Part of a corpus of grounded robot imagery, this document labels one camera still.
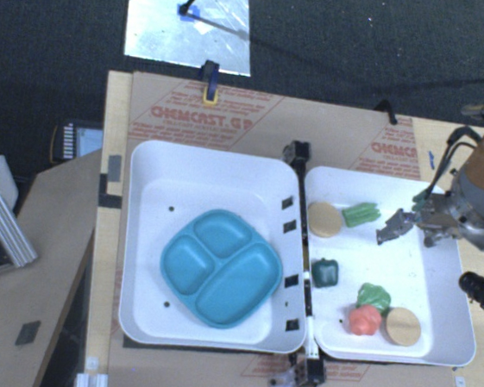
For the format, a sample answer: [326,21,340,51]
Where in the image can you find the green toy lettuce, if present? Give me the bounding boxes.
[355,281,393,317]

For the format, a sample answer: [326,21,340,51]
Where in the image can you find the tan round biscuit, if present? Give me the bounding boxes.
[382,305,424,349]
[305,199,346,240]

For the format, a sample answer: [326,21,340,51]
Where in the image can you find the dark green toy pepper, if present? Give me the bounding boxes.
[309,256,341,291]

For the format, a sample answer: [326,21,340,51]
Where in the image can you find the green toy beans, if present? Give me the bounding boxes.
[340,199,383,232]

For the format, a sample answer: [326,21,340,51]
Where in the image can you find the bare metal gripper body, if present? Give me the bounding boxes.
[409,193,484,255]

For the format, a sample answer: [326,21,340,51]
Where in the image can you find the thin black and white rod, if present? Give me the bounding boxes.
[273,157,337,356]

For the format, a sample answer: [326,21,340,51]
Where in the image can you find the brown cardboard board red print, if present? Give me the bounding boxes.
[97,71,484,387]

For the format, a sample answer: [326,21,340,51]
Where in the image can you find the blue divided plate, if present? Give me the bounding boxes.
[153,203,291,336]

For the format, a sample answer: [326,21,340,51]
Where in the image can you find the white plastic tray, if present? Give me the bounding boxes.
[284,164,484,375]
[110,137,327,363]

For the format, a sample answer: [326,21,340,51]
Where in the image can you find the orange toy vegetable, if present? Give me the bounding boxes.
[347,303,385,339]

